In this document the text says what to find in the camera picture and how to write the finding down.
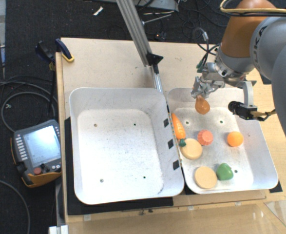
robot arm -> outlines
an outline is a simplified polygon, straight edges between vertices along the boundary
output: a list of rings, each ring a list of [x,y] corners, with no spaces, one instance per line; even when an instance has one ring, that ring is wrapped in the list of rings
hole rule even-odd
[[[233,11],[278,11],[267,0],[242,0]],[[206,63],[196,77],[191,96],[208,98],[225,84],[244,90],[244,103],[233,101],[229,110],[243,119],[258,119],[252,86],[246,75],[256,68],[272,84],[275,111],[286,135],[286,17],[232,16],[229,19],[215,62]]]

beige round toy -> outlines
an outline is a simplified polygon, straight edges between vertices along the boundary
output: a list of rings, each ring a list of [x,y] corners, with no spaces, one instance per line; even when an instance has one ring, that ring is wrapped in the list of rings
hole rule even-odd
[[[185,158],[198,159],[202,154],[202,146],[194,138],[185,140],[186,146],[180,147],[180,151]]]
[[[211,189],[216,185],[217,182],[215,171],[207,166],[197,168],[194,179],[196,184],[202,189]]]

black floor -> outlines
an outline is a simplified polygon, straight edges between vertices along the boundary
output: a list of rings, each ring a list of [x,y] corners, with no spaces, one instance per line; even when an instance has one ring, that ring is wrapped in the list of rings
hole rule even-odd
[[[163,32],[167,42],[203,43],[201,38],[191,37],[192,30],[200,26],[207,32],[211,43],[219,43],[228,22],[228,17],[218,10],[221,1],[181,2],[179,13],[147,24],[146,34],[150,41],[156,40],[156,33]],[[269,1],[276,7],[286,7],[286,0]],[[13,80],[36,84],[50,91],[52,72],[48,64],[35,54],[35,46],[40,40],[52,52],[56,50],[54,40],[59,37],[131,40],[114,3],[85,0],[6,0],[6,3],[6,81],[18,76]],[[93,16],[100,6],[103,11]],[[140,10],[139,14],[145,21],[155,18],[155,15],[143,15],[147,12],[160,10]],[[0,81],[3,81],[1,58]],[[36,91],[33,87],[13,83],[0,86],[0,107],[8,95],[21,90]],[[21,129],[49,119],[51,115],[47,114],[47,106],[39,98],[24,96],[7,102],[3,115],[11,127]],[[0,110],[0,180],[12,185],[24,197],[31,217],[30,233],[48,233],[49,226],[57,224],[54,183],[34,189],[23,184],[13,164],[11,135],[12,132],[3,124]],[[23,202],[12,189],[0,184],[0,233],[24,234],[26,231],[27,215]]]

yellow cable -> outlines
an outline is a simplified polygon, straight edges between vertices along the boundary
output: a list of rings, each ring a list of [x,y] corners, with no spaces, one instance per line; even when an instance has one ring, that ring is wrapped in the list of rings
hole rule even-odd
[[[267,13],[284,13],[286,14],[286,9],[271,9],[271,8],[254,8],[254,9],[225,9],[223,5],[228,0],[223,0],[220,4],[220,10],[225,13],[257,13],[257,12],[267,12]]]

wooden table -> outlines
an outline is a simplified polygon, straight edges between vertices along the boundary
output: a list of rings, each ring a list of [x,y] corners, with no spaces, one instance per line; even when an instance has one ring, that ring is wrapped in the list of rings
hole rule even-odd
[[[150,68],[144,67],[132,41],[62,38],[75,61],[56,53],[57,93],[63,171],[64,120],[70,116],[69,94],[78,87],[154,87]],[[173,88],[192,87],[196,65],[204,51],[196,44],[150,42],[159,64],[164,95]],[[259,111],[274,108],[271,85],[256,80],[254,104]],[[62,174],[65,223],[70,234],[109,233],[286,233],[286,137],[276,115],[261,122],[282,192],[269,190],[173,197],[174,206],[156,209],[67,215],[66,173]]]

